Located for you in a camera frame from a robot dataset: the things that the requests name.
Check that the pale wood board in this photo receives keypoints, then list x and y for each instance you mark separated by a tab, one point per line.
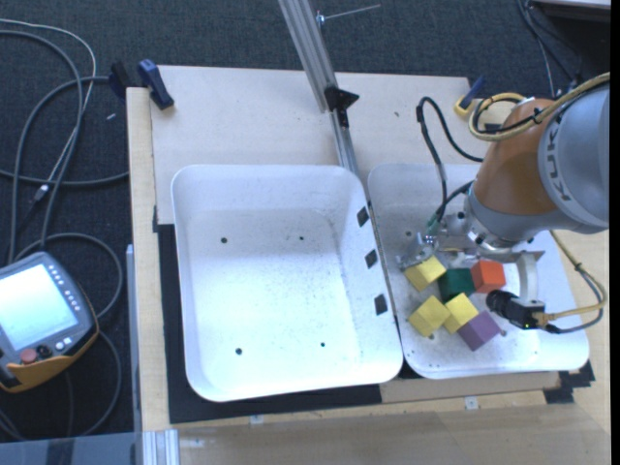
252	124

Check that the orange cube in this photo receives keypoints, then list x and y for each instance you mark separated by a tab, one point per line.
489	277

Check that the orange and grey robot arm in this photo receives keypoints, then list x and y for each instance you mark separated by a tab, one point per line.
533	177

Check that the green cube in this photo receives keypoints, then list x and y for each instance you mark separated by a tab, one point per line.
455	283

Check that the white plastic tray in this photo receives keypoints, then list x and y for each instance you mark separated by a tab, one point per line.
276	284
508	356

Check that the yellow cube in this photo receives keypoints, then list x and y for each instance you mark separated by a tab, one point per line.
461	312
425	273
428	315

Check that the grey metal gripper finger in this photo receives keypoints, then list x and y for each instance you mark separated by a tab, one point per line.
427	249
407	258

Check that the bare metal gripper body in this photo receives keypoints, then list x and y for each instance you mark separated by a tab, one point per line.
457	233

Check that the purple cube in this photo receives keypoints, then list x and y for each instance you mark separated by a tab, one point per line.
479	331

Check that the black cylinder on white bracket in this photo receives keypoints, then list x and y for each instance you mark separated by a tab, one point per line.
514	308

